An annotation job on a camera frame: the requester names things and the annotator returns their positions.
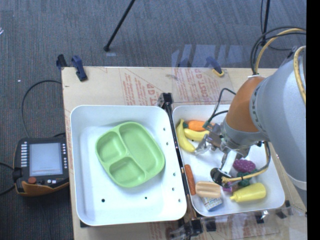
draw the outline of black pole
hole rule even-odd
[[[114,32],[113,32],[113,34],[112,34],[112,36],[110,37],[110,39],[109,39],[108,43],[106,44],[106,46],[105,46],[105,47],[103,47],[103,49],[104,49],[106,52],[108,52],[108,51],[110,50],[109,46],[111,45],[111,43],[112,43],[113,39],[115,38],[115,36],[116,36],[116,34],[117,34],[118,30],[120,29],[120,27],[121,27],[122,23],[124,22],[125,18],[127,17],[127,14],[129,13],[129,11],[130,11],[131,7],[134,5],[134,2],[135,2],[135,1],[136,1],[136,0],[131,0],[131,2],[130,2],[130,4],[129,4],[128,8],[125,10],[125,12],[124,12],[124,14],[123,14],[122,18],[120,19],[120,21],[119,21],[118,25],[116,26],[116,28],[115,28],[115,30],[114,30]]]
[[[264,16],[264,27],[263,27],[263,33],[265,34],[267,32],[267,25],[268,25],[268,17],[269,17],[269,10],[270,10],[270,1],[266,1],[266,9],[265,9],[265,16]],[[266,44],[266,36],[263,36],[261,45],[264,46]]]

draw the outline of purple toy fruit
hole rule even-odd
[[[250,173],[256,168],[256,165],[250,160],[237,159],[233,162],[233,168],[241,173]]]

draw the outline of wooden table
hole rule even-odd
[[[75,240],[131,239],[166,240],[169,233],[178,229],[176,221],[118,224],[108,226],[81,227],[75,204],[75,183],[71,143],[70,115],[79,105],[147,105],[154,106],[161,93],[172,93],[174,104],[210,105],[218,100],[222,88],[235,92],[252,75],[249,68],[223,68],[224,75],[218,77],[211,68],[172,67],[84,67],[87,80],[80,81],[76,68],[61,69],[66,137],[69,162],[70,193],[72,204],[73,233]],[[259,69],[262,77],[268,77],[276,69]],[[221,104],[230,104],[231,93],[222,96]],[[287,177],[271,146],[272,157],[290,207],[277,211],[265,211],[263,224],[245,225],[243,216],[235,214],[215,221],[216,230],[192,239],[307,239],[306,208],[295,187]]]

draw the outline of gray carpet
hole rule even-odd
[[[78,55],[84,66],[206,67],[212,56],[223,68],[251,67],[267,0],[263,6],[262,0],[136,0],[106,52],[130,1],[0,0],[0,162],[12,165],[16,145],[26,137],[26,91],[39,81],[61,80],[60,54],[68,65]],[[267,31],[306,25],[307,0],[270,0]],[[305,44],[304,35],[278,38],[260,68],[278,68],[293,46]],[[63,133],[61,86],[35,86],[23,115],[30,137]],[[0,192],[12,184],[12,170],[0,165]],[[73,239],[69,189],[40,197],[15,190],[1,195],[0,239]]]

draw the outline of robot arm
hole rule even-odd
[[[306,48],[301,47],[273,75],[253,75],[241,86],[220,125],[219,148],[234,160],[245,158],[260,141],[271,142],[307,207],[305,90]],[[228,176],[223,168],[211,171],[218,184]]]

